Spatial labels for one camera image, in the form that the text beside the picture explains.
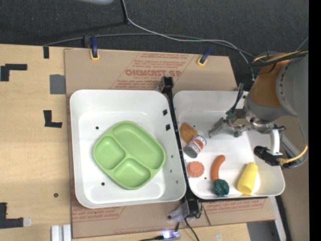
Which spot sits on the yellow bottle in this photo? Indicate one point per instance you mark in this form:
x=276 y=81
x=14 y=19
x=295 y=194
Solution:
x=248 y=178

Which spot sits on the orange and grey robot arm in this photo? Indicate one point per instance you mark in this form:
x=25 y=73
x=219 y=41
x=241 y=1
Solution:
x=268 y=89

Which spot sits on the white plastic tray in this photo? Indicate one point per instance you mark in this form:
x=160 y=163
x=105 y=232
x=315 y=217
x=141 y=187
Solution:
x=85 y=144
x=233 y=149

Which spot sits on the brown cardboard board red print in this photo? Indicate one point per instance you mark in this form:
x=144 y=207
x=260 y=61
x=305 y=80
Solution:
x=140 y=69

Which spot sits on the green divided plate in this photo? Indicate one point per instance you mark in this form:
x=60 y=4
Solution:
x=130 y=154

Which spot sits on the thin black rod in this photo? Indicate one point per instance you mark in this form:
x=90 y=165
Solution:
x=178 y=139

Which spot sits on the white can with orange print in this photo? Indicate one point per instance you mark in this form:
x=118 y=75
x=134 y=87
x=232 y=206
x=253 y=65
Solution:
x=196 y=145

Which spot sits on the pink round biscuit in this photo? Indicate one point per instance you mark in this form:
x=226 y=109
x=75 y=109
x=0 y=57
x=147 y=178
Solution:
x=195 y=169

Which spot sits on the green broccoli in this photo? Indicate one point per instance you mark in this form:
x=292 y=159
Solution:
x=220 y=187

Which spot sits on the orange sausage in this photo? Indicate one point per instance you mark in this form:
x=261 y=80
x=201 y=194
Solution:
x=217 y=166

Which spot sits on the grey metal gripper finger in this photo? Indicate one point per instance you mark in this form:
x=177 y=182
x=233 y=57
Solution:
x=217 y=127
x=240 y=132

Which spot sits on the black cylinder on white bracket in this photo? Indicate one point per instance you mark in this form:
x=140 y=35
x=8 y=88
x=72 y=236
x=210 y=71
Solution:
x=265 y=154

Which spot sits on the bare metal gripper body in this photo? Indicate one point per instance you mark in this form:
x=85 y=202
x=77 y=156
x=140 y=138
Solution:
x=240 y=120

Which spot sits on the orange waffle biscuit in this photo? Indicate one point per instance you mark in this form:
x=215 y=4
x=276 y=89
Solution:
x=186 y=132

